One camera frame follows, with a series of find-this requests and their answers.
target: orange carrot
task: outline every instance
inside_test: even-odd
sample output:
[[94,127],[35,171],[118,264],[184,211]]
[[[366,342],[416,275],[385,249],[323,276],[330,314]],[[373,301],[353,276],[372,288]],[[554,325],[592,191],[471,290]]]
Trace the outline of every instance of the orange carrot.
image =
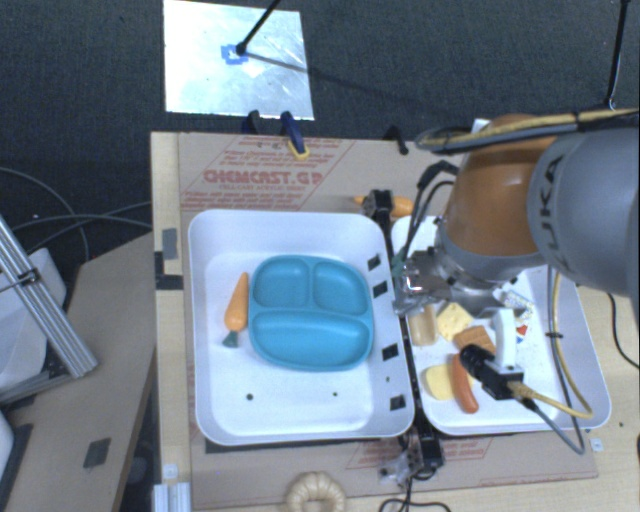
[[[355,196],[353,198],[353,202],[359,205],[362,205],[364,202],[364,196]],[[394,196],[393,197],[393,210],[391,211],[391,215],[396,218],[406,217],[407,215],[411,215],[413,211],[413,201],[408,197],[403,196]]]
[[243,272],[233,291],[227,311],[224,314],[224,324],[230,331],[241,331],[247,326],[249,316],[249,274]]

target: wooden surface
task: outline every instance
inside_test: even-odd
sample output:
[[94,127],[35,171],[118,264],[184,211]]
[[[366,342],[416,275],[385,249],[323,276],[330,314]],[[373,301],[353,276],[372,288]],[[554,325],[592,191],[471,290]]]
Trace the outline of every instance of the wooden surface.
[[[161,230],[177,228],[176,162],[178,138],[175,134],[153,134],[154,157],[154,221],[156,250],[162,248]],[[177,260],[170,262],[176,273],[181,273]],[[176,479],[165,483],[189,481],[191,475],[189,455],[189,426],[185,412],[187,403],[184,346],[184,314],[177,292],[157,294],[158,307],[166,313],[159,318],[159,378],[161,414],[161,450],[163,464],[175,464],[179,469]],[[537,483],[517,486],[474,488],[456,491],[415,493],[416,501],[443,501],[455,512],[459,511],[529,511],[549,510],[616,510],[635,511],[639,508],[639,460],[637,437],[640,432],[638,372],[618,354],[611,336],[610,306],[602,292],[581,289],[581,300],[605,375],[612,400],[612,414],[605,426],[589,433],[589,440],[599,440],[603,451],[595,453],[600,476],[596,479],[566,482]],[[618,328],[627,353],[638,360],[638,331],[626,299],[619,299]],[[563,450],[559,444],[558,457]],[[383,501],[380,496],[350,499],[348,510],[376,510]],[[227,511],[251,510],[255,512],[284,511],[280,506],[257,506],[223,509]]]
[[[9,415],[33,432],[8,511],[119,510],[155,375],[150,235],[82,266],[68,317],[99,366]],[[83,467],[110,439],[104,464]]]

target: black clip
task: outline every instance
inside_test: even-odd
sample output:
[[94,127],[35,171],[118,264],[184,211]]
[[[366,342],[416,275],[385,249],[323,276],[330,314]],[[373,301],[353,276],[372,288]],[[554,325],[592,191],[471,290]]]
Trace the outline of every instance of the black clip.
[[40,279],[42,279],[42,276],[40,275],[40,271],[36,267],[30,268],[29,270],[18,276],[18,282],[20,283],[20,286],[27,286],[33,283],[37,283],[38,281],[40,281]]
[[392,124],[391,126],[389,126],[389,129],[382,137],[382,140],[395,140],[398,143],[398,151],[400,151],[400,154],[401,155],[409,154],[409,148],[407,147],[407,145],[404,142],[404,139],[402,138],[402,132],[400,131],[400,128],[398,128],[395,124]]
[[260,122],[260,112],[252,110],[249,115],[242,120],[241,132],[247,135],[258,135],[258,123]]

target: white tray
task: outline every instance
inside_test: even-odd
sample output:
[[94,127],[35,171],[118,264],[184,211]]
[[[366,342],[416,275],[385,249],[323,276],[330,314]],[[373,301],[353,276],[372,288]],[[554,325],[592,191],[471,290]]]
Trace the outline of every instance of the white tray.
[[[420,226],[410,253],[415,249],[426,249],[433,244],[436,226],[434,217],[429,217]],[[393,227],[394,247],[401,247],[406,240],[409,219],[400,219]],[[536,307],[529,321],[524,341],[517,346],[516,363],[524,369],[524,382],[536,391],[564,402],[560,382],[555,372],[551,348],[544,333],[547,329],[546,298],[547,267],[536,267],[524,271],[514,285],[507,284],[504,291],[513,290],[528,298]],[[484,325],[490,336],[495,338],[489,322],[474,321],[472,325]],[[589,420],[579,420],[582,428],[603,425],[611,414],[611,401],[596,357],[589,328],[587,326],[578,293],[573,283],[563,280],[560,288],[559,324],[563,333],[562,348],[574,380],[594,416]],[[430,366],[447,362],[450,354],[457,352],[453,343],[439,337],[427,347],[413,346],[416,372],[420,380],[420,395],[424,411],[429,421],[440,431],[450,435],[500,434],[548,430],[540,417],[525,409],[514,400],[496,401],[491,398],[478,382],[474,382],[473,393],[479,410],[475,414],[464,413],[455,400],[439,401],[425,389],[423,372]],[[573,403],[580,404],[572,397]],[[567,414],[539,403],[540,408],[553,419],[560,428],[572,428]]]
[[[328,373],[276,366],[256,354],[247,330],[238,348],[222,345],[224,312],[238,277],[251,277],[263,260],[280,254],[343,261],[370,290],[387,283],[388,291],[372,299],[374,341],[364,363]],[[195,410],[207,438],[250,445],[391,437],[409,428],[414,403],[384,238],[375,223],[355,214],[210,210],[191,222],[189,256]],[[380,264],[369,270],[376,256]],[[397,355],[384,360],[383,349],[393,346]]]

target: blue plate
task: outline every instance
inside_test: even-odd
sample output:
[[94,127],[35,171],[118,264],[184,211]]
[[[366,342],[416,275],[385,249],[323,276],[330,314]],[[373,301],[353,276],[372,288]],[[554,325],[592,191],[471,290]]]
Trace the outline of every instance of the blue plate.
[[373,344],[366,281],[340,261],[276,256],[251,282],[249,336],[267,361],[307,371],[349,370]]

